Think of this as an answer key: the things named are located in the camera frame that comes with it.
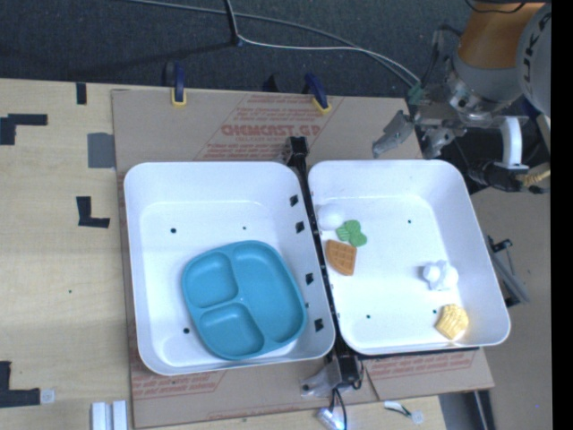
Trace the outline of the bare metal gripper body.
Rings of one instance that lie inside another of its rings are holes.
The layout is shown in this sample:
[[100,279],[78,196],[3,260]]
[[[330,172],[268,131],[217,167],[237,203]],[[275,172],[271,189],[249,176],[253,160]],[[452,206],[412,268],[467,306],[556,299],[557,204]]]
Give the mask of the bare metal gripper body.
[[458,76],[441,83],[418,83],[411,89],[411,110],[416,125],[466,129],[489,127],[498,113],[498,103],[472,90]]

